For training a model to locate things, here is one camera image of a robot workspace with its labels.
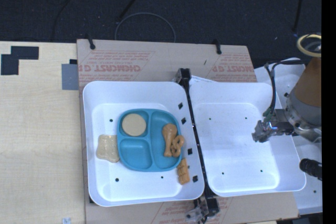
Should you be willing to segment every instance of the cardboard sheet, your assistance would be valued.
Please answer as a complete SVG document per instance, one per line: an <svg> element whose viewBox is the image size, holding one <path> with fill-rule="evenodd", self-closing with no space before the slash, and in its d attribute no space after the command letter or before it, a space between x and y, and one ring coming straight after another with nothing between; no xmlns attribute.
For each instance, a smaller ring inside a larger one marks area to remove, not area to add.
<svg viewBox="0 0 336 224"><path fill-rule="evenodd" d="M179 68L217 82L256 82L246 46L177 44L162 42L77 40L79 93L81 106L82 153L87 224L92 223L187 223L185 212L193 201L156 202L131 206L100 207L90 202L87 181L87 157L82 91L95 80L171 81ZM298 217L292 193L276 193L223 198L218 197L220 212L207 223L234 224Z"/></svg>

